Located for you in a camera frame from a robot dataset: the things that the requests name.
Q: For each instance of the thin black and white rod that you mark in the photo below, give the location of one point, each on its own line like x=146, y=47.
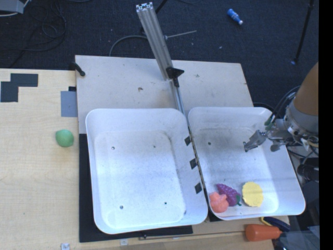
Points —
x=195, y=156

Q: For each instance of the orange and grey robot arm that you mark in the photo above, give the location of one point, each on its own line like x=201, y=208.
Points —
x=308, y=95

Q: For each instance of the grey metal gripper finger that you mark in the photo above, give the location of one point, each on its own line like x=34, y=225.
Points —
x=277, y=147
x=254, y=140

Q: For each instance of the purple toy grapes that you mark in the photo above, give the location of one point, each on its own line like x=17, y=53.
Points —
x=229, y=193

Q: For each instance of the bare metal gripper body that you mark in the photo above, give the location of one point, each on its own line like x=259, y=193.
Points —
x=282, y=132

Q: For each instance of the white plastic tray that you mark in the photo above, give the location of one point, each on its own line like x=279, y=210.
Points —
x=140, y=176
x=234, y=160

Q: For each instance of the blue bottle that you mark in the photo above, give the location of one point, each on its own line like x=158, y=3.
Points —
x=234, y=15

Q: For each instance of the yellow toy biscuit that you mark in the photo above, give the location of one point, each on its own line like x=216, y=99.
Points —
x=253, y=194

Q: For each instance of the green toy lime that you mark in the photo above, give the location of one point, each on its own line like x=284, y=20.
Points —
x=64, y=138

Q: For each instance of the orange toy fruit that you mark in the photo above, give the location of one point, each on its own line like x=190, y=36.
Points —
x=219, y=203

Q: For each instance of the pale flat board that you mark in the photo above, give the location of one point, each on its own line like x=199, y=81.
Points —
x=125, y=85

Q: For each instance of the black cylinder on white bracket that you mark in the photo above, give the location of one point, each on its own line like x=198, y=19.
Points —
x=309, y=171

